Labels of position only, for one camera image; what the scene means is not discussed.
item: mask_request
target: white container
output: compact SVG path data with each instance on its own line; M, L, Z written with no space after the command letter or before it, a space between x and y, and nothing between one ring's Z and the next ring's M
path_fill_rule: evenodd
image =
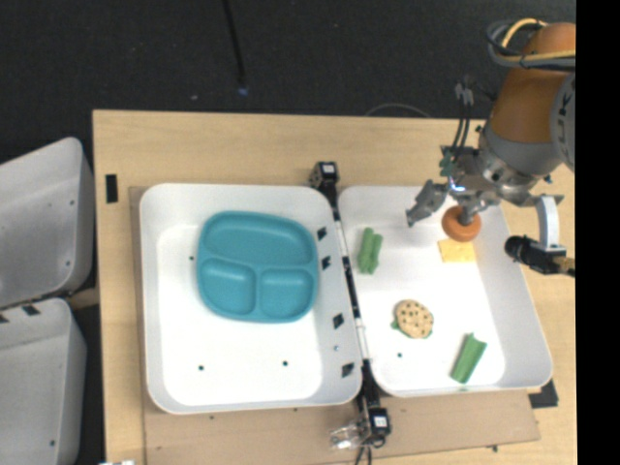
M94 185L77 139L0 166L0 463L78 455L86 345L69 305L92 266Z
M222 211L296 220L315 239L314 306L297 321L232 320L202 302L196 256L204 223ZM356 327L331 208L310 188L161 184L139 204L146 386L173 414L331 405L361 386ZM319 238L319 230L325 235Z
M405 210L420 187L347 188L339 198L353 264L357 301L377 384L394 396L462 390L539 388L551 377L551 357L521 267L504 251L510 236L500 206L487 208L472 241L476 261L445 263L438 242L446 239L448 198L430 217L409 228ZM357 254L363 231L384 237L375 272L362 274ZM394 306L416 299L434 316L432 334L410 339L391 327ZM450 377L464 336L487 343L479 364L461 385Z

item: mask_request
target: wooden table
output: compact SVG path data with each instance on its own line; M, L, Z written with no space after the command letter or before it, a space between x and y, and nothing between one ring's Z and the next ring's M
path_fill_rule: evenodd
M190 181L305 185L318 161L338 164L340 188L419 186L428 178L440 180L439 147L451 142L455 129L456 121L441 119L96 110L107 460L295 465L355 457L327 445L328 430L354 416L353 405L179 417L144 397L132 188ZM559 206L561 239L574 256L574 175L562 167L553 179L541 192L566 196ZM533 208L503 203L503 209L512 233L538 236ZM382 399L396 430L388 445L375 451L376 460L386 465L576 463L574 279L524 272L553 358L559 406L532 411L525 390L413 402ZM488 448L492 445L500 445L498 452Z

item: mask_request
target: black floor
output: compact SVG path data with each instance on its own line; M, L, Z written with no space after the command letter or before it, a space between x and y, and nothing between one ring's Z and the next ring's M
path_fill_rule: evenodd
M576 0L0 0L0 163L66 136L92 163L93 109L456 117L458 79L497 92L506 73L486 26L525 16L575 22ZM474 116L489 109L478 96ZM83 316L92 465L98 316Z

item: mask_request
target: blue plate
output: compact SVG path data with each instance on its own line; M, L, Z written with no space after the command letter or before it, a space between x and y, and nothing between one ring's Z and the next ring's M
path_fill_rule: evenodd
M215 214L202 228L197 267L204 303L232 319L296 321L317 296L313 236L283 217L240 211Z

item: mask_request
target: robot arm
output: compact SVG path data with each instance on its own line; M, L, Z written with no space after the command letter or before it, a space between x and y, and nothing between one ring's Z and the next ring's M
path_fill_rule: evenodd
M519 33L528 32L522 50L510 48ZM493 109L479 130L477 148L466 146L473 92L465 77L456 86L463 112L451 146L443 146L440 162L445 184L427 181L416 204L407 210L409 226L437 210L447 195L457 206L442 220L453 239L469 241L481 228L480 213L508 201L535 206L540 241L513 236L507 253L541 273L574 275L574 260L557 242L558 204L562 196L534 196L530 190L561 164L574 171L576 26L547 24L526 18L501 21L487 30L492 60L510 68Z

